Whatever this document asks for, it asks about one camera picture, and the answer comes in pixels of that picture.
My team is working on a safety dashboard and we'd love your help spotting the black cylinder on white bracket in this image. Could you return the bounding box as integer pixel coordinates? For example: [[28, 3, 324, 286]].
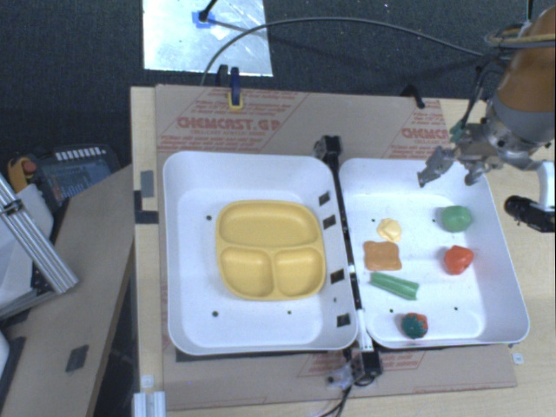
[[503, 159, 556, 234]]

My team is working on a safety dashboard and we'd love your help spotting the green toy celery stick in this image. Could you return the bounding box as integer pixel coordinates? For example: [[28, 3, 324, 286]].
[[369, 271, 420, 301]]

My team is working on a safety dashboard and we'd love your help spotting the green toy pepper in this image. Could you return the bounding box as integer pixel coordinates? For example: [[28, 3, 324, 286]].
[[440, 204, 473, 234]]

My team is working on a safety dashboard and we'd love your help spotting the orange toy biscuit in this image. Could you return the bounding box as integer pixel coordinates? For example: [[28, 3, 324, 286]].
[[361, 240, 403, 273]]

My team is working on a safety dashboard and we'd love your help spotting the thin black and white rod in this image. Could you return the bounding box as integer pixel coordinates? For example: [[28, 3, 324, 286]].
[[326, 154, 370, 350]]

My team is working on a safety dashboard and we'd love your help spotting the red and green toy strawberry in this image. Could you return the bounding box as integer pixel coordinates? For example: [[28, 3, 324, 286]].
[[399, 311, 430, 341]]

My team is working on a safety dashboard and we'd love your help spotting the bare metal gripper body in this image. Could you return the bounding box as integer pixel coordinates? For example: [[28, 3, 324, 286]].
[[451, 122, 549, 171]]

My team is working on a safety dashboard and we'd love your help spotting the yellow divided plate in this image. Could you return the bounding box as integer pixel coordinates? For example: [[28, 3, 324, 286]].
[[214, 199, 328, 302]]

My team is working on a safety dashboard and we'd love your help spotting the red toy pepper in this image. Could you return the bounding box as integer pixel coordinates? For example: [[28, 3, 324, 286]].
[[442, 244, 475, 276]]

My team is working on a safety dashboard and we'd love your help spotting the pale yellow toy pasta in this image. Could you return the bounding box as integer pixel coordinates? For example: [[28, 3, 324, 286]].
[[376, 217, 403, 243]]

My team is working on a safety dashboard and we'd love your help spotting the brown cardboard board red print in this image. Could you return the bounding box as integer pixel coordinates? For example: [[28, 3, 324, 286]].
[[152, 83, 519, 412]]

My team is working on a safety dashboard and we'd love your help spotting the white plastic tray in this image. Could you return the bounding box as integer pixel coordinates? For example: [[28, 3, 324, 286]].
[[162, 149, 361, 357], [337, 157, 532, 350]]

